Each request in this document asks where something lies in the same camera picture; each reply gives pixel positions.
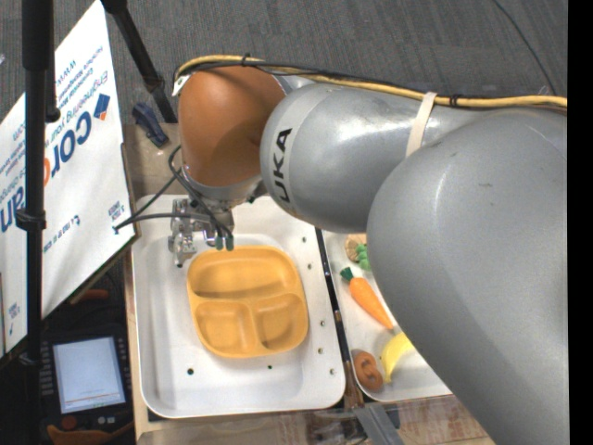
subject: yellow-orange divided tray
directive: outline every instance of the yellow-orange divided tray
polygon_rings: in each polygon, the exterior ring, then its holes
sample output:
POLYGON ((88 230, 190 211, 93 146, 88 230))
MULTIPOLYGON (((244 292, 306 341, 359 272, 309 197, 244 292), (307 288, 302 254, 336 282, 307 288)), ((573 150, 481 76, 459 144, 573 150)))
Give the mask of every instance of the yellow-orange divided tray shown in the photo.
POLYGON ((187 271, 197 335, 227 358, 251 358, 298 346, 309 329, 297 267, 272 246, 207 250, 187 271))

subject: yellow banana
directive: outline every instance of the yellow banana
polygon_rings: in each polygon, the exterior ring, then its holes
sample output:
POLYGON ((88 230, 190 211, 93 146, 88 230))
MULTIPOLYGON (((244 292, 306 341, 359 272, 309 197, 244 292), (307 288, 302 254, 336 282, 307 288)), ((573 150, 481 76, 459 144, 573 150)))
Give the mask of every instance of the yellow banana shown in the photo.
POLYGON ((391 375, 396 368, 399 358, 409 350, 413 350, 414 345, 402 331, 391 337, 381 351, 381 364, 385 369, 385 382, 391 382, 391 375))

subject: white tray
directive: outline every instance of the white tray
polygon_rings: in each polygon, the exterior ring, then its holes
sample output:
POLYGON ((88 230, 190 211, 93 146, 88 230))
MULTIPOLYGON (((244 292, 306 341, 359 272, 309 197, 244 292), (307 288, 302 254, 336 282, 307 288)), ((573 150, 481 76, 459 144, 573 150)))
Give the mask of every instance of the white tray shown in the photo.
MULTIPOLYGON (((334 281, 335 293, 342 314, 347 344, 350 349, 350 357, 353 361, 354 352, 357 350, 368 351, 375 357, 379 371, 385 374, 379 358, 383 346, 394 333, 376 322, 354 301, 348 292, 347 282, 340 276, 340 271, 345 267, 350 267, 355 276, 366 278, 379 299, 383 302, 385 309, 389 312, 394 322, 394 332, 398 333, 401 331, 401 328, 397 325, 397 319, 394 318, 385 304, 385 300, 372 273, 363 271, 356 262, 351 261, 347 257, 344 247, 346 238, 347 235, 345 234, 323 231, 323 239, 334 281)), ((371 391, 360 384, 360 382, 359 386, 367 396, 375 401, 382 402, 406 401, 451 394, 451 391, 416 350, 402 356, 392 374, 392 382, 389 384, 384 383, 382 389, 371 391)))
MULTIPOLYGON (((179 197, 164 195, 143 214, 171 212, 179 197)), ((146 405, 166 418, 331 407, 342 398, 346 379, 314 227, 269 197, 236 207, 233 216, 236 245, 276 246, 296 264, 309 309, 307 337, 293 350, 257 358, 222 358, 208 351, 189 309, 185 282, 191 260, 182 268, 174 264, 167 244, 170 219, 142 221, 132 271, 146 405)), ((195 239, 198 254, 209 248, 201 233, 195 239)))

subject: banner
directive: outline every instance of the banner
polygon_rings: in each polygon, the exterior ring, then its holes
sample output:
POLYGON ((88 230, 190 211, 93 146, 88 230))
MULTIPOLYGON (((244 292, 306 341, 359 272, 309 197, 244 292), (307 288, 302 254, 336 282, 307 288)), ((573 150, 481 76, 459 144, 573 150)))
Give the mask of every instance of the banner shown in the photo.
MULTIPOLYGON (((60 119, 45 127, 42 316, 134 238, 105 10, 95 0, 56 51, 60 119)), ((0 124, 0 276, 5 351, 27 331, 25 96, 0 124)))

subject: toy carrot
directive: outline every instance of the toy carrot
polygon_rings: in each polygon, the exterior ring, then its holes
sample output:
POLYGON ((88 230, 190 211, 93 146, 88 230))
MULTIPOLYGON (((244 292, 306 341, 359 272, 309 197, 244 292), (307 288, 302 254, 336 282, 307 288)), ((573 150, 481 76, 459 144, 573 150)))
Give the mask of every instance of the toy carrot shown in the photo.
POLYGON ((371 284, 363 277, 355 277, 349 267, 340 272, 342 278, 348 281, 350 295, 370 316, 387 329, 393 329, 393 323, 383 308, 381 300, 374 293, 371 284))

